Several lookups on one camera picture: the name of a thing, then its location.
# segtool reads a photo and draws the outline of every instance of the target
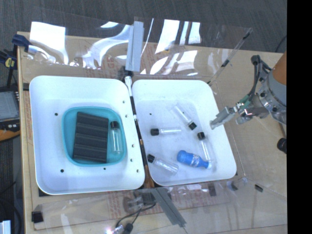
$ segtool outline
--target wooden table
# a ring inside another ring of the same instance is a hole
[[[19,32],[19,34],[29,36],[28,33]],[[96,39],[86,38],[71,38],[71,43],[68,41],[67,50],[70,52],[69,45],[79,44],[81,48],[87,48],[86,43],[90,44]],[[230,50],[212,49],[212,48],[200,48],[189,47],[188,50],[197,50],[201,52],[203,59],[197,60],[197,67],[200,69],[201,65],[211,70],[218,68],[218,65],[222,62],[223,55],[229,54]],[[252,55],[260,55],[261,58],[270,66],[273,67],[279,58],[282,56],[278,53],[266,53],[255,51],[238,51],[235,57],[231,61],[232,67],[227,67],[218,78],[216,84],[213,85],[213,90],[216,91],[216,101],[219,109],[224,106],[234,106],[247,92],[249,92],[253,82],[253,67],[250,62]],[[207,60],[205,57],[213,57],[214,59],[207,66]],[[150,61],[149,56],[142,57],[146,62]],[[49,65],[41,65],[39,62],[30,61],[27,59],[27,54],[23,51],[23,48],[18,50],[19,60],[19,94],[20,94],[20,127],[21,127],[21,156],[22,156],[22,177],[23,177],[23,199],[24,199],[24,224],[25,233],[103,233],[104,229],[109,226],[114,226],[118,218],[126,213],[120,212],[113,217],[112,213],[99,218],[99,221],[88,222],[76,222],[73,223],[70,219],[66,218],[66,214],[60,211],[62,205],[67,205],[69,202],[88,202],[89,206],[96,206],[97,202],[107,201],[108,203],[103,207],[103,211],[109,211],[112,206],[109,205],[117,197],[123,197],[123,193],[95,193],[95,194],[76,194],[76,195],[49,195],[40,196],[40,192],[36,183],[35,175],[35,160],[34,160],[34,146],[32,140],[32,123],[31,123],[31,108],[29,101],[29,91],[27,85],[34,77],[38,75],[61,75],[61,76],[78,76],[78,77],[106,77],[107,73],[101,70],[92,71],[86,69],[71,70],[68,66],[59,66],[59,69],[51,68]],[[116,65],[111,59],[106,58],[103,65],[111,68]],[[242,125],[236,125],[232,120],[224,125],[237,163],[237,173],[239,178],[244,178],[248,181],[251,187],[254,184],[264,188],[264,192],[268,193],[266,197],[287,201],[287,170],[286,170],[286,158],[287,156],[281,151],[277,150],[276,144],[278,140],[285,137],[285,127],[282,127],[278,122],[274,121],[270,116],[265,119],[254,118],[253,120],[244,123]],[[242,218],[237,217],[240,213],[232,213],[235,215],[236,220],[232,223],[232,220],[228,219],[218,223],[218,227],[213,224],[207,223],[207,219],[211,219],[212,216],[217,217],[212,212],[220,212],[220,215],[229,215],[225,211],[229,211],[227,206],[221,207],[218,202],[212,202],[209,197],[206,204],[197,207],[185,207],[180,205],[180,212],[187,222],[187,231],[193,230],[192,233],[211,233],[212,231],[230,231],[239,229],[249,229],[248,233],[267,233],[266,231],[273,231],[274,233],[286,233],[287,221],[283,223],[279,219],[272,224],[263,225],[262,228],[252,230],[257,225],[253,225],[252,216],[244,216]],[[54,208],[55,215],[49,215]],[[271,206],[267,205],[267,211],[270,211]],[[44,211],[47,213],[45,221],[34,223],[32,221],[32,213],[36,211]],[[83,210],[77,214],[77,218],[83,217]],[[171,225],[167,216],[158,207],[154,212],[150,214],[142,215],[135,223],[135,230],[133,233],[184,233],[178,225]],[[247,233],[245,231],[234,231],[233,233],[242,234]]]

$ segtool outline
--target clear acrylic panel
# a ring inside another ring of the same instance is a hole
[[[22,70],[24,84],[39,75],[123,80],[129,74],[125,67],[132,25],[42,8],[34,10],[32,18],[31,32],[26,37],[33,46],[21,55],[21,63],[27,67]],[[250,71],[242,70],[241,61],[237,61],[246,53],[237,52],[252,29],[171,19],[135,18],[134,21],[143,23],[144,34],[139,71],[134,72],[133,82],[203,80],[211,86],[219,110],[233,106],[249,91],[253,75],[248,74],[250,82],[240,82]],[[250,57],[248,64],[252,72]],[[183,228],[173,225],[156,204],[141,212],[134,224],[135,233],[219,233],[286,225],[287,198],[274,192],[280,192],[285,182],[266,174],[268,170],[283,167],[272,168],[271,162],[266,163],[257,155],[266,151],[267,157],[286,163],[280,153],[270,152],[272,146],[268,143],[275,143],[279,138],[276,133],[279,126],[274,124],[272,129],[271,126],[270,119],[254,119],[243,128],[234,121],[226,123],[224,128],[237,164],[236,176],[227,181],[164,187],[186,225]],[[252,146],[250,139],[257,145]],[[254,172],[255,167],[261,172]],[[55,230],[104,233],[144,205],[137,195],[146,190],[157,188],[93,197],[82,195],[79,199],[40,204],[44,221],[36,223],[35,229],[47,233]],[[127,218],[123,223],[134,218]]]
[[[168,209],[148,198],[154,188],[42,204],[43,222],[35,228],[82,233],[82,224],[88,224],[93,233],[110,233],[136,216],[134,233],[211,234],[287,224],[287,200],[247,178],[163,189],[185,224],[173,223]]]
[[[135,49],[141,48],[136,73],[145,78],[166,76],[210,81],[252,32],[251,28],[171,19],[135,18],[134,22],[141,22],[144,28],[143,41]],[[90,77],[122,79],[132,27],[34,8],[31,45],[24,61],[31,66],[37,65],[33,62],[37,61],[49,69],[70,67],[74,76],[87,73]],[[62,74],[62,70],[51,72]]]

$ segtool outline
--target orange object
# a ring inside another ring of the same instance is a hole
[[[12,132],[8,130],[0,130],[0,141],[10,139],[18,135],[20,135],[20,131]]]
[[[273,68],[273,77],[283,85],[286,85],[287,79],[287,51],[282,55]]]

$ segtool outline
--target plastic lid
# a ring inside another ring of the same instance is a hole
[[[190,123],[189,128],[193,130],[196,126],[197,125],[194,122],[192,122]]]
[[[151,135],[152,135],[152,136],[159,135],[159,129],[158,129],[158,128],[153,128],[153,129],[151,129]]]
[[[118,122],[117,121],[112,121],[111,122],[111,128],[118,127]]]
[[[205,139],[205,138],[206,138],[206,137],[205,137],[204,132],[200,132],[200,133],[198,133],[198,134],[197,134],[197,137],[198,137],[198,139],[200,139],[200,140],[202,140],[202,139]]]
[[[147,161],[150,162],[150,163],[153,163],[154,162],[154,159],[155,159],[155,156],[151,155],[151,154],[148,154],[147,155]]]

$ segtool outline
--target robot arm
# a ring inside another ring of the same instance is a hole
[[[283,54],[274,68],[270,68],[260,56],[252,56],[254,82],[250,92],[235,107],[225,107],[210,121],[211,129],[231,120],[236,113],[237,124],[243,124],[254,116],[265,118],[268,114],[273,119],[286,125],[286,64],[287,52]],[[255,92],[257,83],[261,83]]]

